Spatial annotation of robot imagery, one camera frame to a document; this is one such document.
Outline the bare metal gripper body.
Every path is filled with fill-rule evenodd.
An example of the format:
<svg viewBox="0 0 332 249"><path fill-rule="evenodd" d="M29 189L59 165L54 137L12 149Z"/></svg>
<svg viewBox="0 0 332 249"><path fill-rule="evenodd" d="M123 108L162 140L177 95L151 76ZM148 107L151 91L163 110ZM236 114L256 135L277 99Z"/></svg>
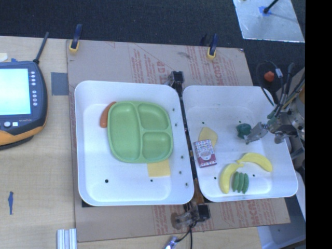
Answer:
<svg viewBox="0 0 332 249"><path fill-rule="evenodd" d="M293 110L280 112L277 117L269 120L269 131L274 135L276 133L287 133L291 137L298 137L305 140L305 117Z"/></svg>

